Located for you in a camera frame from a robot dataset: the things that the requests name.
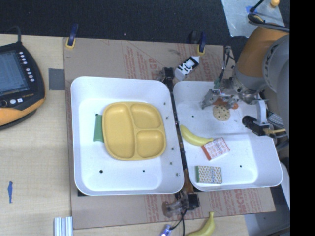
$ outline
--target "yellow banana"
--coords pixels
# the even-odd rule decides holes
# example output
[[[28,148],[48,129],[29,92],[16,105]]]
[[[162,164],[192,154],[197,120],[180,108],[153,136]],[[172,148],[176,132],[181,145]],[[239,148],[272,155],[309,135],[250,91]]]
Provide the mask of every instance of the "yellow banana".
[[[214,211],[209,212],[210,216],[206,222],[206,224],[198,231],[192,232],[187,236],[210,236],[215,230],[215,221],[213,219]]]
[[[213,138],[204,138],[201,136],[196,136],[189,129],[187,129],[184,125],[180,125],[182,137],[189,142],[190,144],[202,146],[208,142],[212,142]]]

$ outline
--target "cardboard sheet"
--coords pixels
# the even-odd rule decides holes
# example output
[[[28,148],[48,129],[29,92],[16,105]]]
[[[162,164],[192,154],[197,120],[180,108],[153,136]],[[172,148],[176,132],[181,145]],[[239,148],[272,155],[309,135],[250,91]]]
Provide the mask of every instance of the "cardboard sheet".
[[[84,196],[74,182],[71,95],[72,81],[80,76],[155,79],[163,67],[176,68],[190,56],[197,55],[195,44],[156,43],[77,38],[75,47],[64,46],[64,72],[68,149],[70,163],[71,209],[74,229],[141,224],[178,220],[163,215],[162,203],[175,201],[173,194]],[[221,72],[223,46],[205,46],[200,65],[187,80],[213,81]],[[231,75],[230,59],[225,77]],[[200,207],[187,212],[185,219],[231,216],[275,211],[270,188],[199,192]]]

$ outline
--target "dark floor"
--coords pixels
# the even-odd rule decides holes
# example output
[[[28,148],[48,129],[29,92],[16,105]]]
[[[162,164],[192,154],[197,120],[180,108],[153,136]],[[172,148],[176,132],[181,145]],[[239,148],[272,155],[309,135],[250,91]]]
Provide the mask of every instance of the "dark floor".
[[[289,27],[290,0],[280,1]],[[185,43],[195,30],[206,44],[230,39],[221,0],[0,0],[0,22],[0,33],[18,25],[24,35],[68,36],[78,23],[83,38]],[[245,41],[231,43],[236,59]]]

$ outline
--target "yellow plate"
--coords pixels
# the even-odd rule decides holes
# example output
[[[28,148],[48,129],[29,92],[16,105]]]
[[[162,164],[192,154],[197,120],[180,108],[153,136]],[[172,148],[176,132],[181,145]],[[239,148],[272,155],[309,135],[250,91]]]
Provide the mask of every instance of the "yellow plate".
[[[166,147],[160,112],[143,102],[117,102],[103,112],[102,129],[107,151],[120,160],[160,156]]]

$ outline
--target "wooden table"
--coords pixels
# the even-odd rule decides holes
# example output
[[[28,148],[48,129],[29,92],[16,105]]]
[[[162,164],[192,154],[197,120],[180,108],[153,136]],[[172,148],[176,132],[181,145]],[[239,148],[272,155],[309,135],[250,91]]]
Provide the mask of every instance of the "wooden table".
[[[0,46],[16,41],[16,35],[0,35]],[[22,42],[41,69],[47,98],[35,115],[0,131],[0,235],[53,236],[54,218],[71,216],[65,91],[49,90],[48,85],[49,68],[63,69],[63,38],[22,36]],[[185,220],[186,234],[204,221]],[[215,223],[213,236],[248,235],[243,215],[218,217]],[[73,235],[158,236],[165,224],[74,230]],[[182,234],[182,224],[172,232]]]

